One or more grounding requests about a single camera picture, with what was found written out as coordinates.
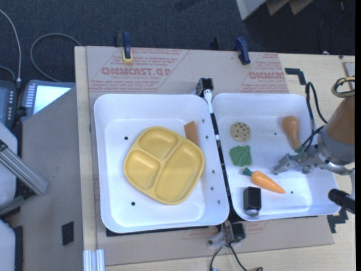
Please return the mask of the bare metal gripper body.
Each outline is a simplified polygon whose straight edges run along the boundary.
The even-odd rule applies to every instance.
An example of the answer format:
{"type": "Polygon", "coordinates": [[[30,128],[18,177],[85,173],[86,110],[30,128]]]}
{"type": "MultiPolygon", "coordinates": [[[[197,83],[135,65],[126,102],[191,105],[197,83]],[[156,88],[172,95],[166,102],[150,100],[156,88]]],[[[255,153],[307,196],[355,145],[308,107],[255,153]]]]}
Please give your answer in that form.
{"type": "Polygon", "coordinates": [[[339,175],[351,175],[353,169],[346,168],[353,162],[353,147],[336,144],[332,146],[318,143],[309,147],[306,152],[300,152],[302,156],[297,159],[297,164],[302,167],[302,172],[307,174],[316,168],[331,171],[339,175]]]}

